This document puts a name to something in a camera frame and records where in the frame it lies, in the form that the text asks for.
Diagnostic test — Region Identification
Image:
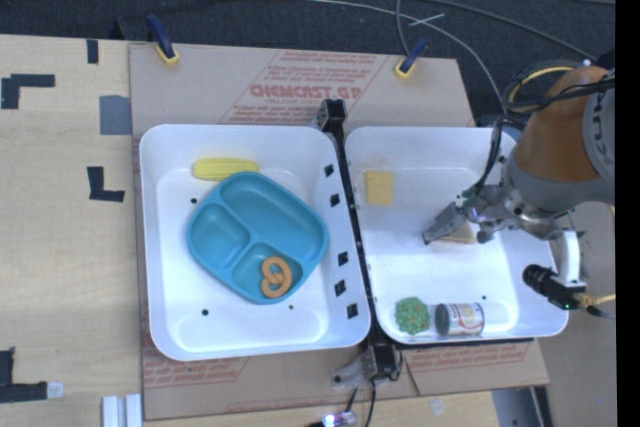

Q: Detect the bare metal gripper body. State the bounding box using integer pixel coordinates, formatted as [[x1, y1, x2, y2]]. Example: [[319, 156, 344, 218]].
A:
[[466, 184, 565, 240]]

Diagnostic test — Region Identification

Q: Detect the beige sandwich wedge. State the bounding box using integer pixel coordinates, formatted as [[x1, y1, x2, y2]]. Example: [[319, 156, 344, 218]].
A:
[[432, 219, 479, 247]]

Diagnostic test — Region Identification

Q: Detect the white plastic tray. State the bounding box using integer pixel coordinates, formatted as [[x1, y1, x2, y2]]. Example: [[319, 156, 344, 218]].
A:
[[344, 125, 571, 347], [138, 123, 373, 363]]

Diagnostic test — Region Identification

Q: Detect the yellow cheese slice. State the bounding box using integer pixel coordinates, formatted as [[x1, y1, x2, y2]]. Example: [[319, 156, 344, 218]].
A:
[[362, 169, 395, 208]]

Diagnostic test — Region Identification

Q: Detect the thin black rod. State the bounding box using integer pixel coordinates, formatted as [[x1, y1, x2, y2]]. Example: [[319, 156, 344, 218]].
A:
[[327, 114, 387, 352]]

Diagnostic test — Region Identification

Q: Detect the small silver can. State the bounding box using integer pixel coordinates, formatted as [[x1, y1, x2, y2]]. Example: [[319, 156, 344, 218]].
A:
[[433, 301, 486, 338]]

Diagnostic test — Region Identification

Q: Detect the green broccoli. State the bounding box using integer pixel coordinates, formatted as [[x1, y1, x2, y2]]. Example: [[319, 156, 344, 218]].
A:
[[394, 296, 432, 337]]

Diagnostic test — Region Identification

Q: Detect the orange pretzel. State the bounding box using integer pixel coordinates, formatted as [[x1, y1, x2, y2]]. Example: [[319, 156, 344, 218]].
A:
[[259, 255, 293, 300]]

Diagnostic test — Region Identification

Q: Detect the blue divided plate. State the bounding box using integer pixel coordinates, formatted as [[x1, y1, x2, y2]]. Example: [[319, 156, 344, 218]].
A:
[[186, 170, 330, 306]]

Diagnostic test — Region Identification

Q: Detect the yellow corn cob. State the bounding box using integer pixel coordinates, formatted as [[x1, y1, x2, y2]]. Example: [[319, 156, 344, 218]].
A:
[[191, 157, 262, 182]]

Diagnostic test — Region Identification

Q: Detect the brown cardboard board red print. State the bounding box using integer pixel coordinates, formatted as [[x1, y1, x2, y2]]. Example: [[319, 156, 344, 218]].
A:
[[127, 42, 551, 421]]

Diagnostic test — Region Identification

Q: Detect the black cylinder on white bracket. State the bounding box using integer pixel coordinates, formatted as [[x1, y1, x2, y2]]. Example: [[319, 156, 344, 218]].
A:
[[521, 227, 589, 312]]

